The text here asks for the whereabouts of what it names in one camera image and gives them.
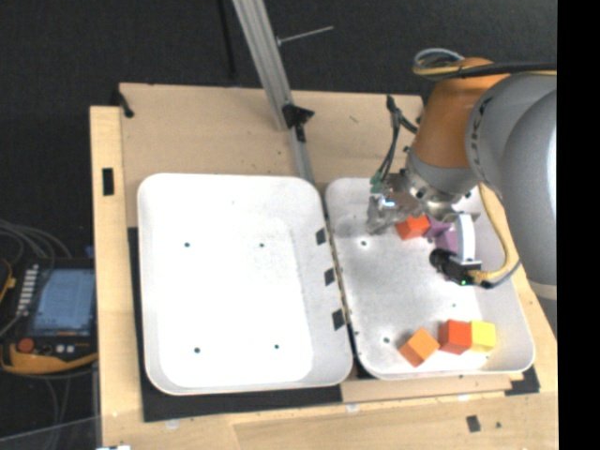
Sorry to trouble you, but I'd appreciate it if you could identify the white plastic tray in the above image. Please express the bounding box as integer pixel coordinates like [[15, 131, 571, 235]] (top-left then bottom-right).
[[323, 176, 536, 382], [136, 172, 354, 397]]

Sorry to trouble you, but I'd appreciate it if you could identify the yellow cube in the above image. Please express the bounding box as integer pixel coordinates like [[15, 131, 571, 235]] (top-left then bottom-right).
[[470, 320, 497, 353]]

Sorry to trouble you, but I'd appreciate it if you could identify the red-orange cube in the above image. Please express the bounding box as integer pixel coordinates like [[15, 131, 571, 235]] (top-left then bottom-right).
[[395, 214, 432, 242]]

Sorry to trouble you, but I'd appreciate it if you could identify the orange cube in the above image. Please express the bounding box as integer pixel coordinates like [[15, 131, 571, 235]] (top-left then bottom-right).
[[398, 327, 442, 368]]

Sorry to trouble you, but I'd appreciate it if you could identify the pale brown flat board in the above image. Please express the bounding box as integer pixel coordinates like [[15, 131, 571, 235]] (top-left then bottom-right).
[[117, 82, 540, 405]]

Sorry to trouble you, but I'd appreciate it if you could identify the red cube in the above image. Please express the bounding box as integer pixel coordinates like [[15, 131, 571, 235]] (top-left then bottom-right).
[[437, 319, 473, 356]]

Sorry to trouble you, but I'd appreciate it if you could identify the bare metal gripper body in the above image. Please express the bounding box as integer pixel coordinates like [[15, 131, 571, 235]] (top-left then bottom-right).
[[377, 170, 466, 223]]

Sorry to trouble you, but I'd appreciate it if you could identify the black cylinder on white bracket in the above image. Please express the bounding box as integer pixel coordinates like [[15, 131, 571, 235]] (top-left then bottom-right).
[[428, 211, 484, 288]]

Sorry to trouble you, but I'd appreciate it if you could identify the purple cube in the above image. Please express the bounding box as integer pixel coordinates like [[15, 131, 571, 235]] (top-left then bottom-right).
[[423, 217, 459, 255]]

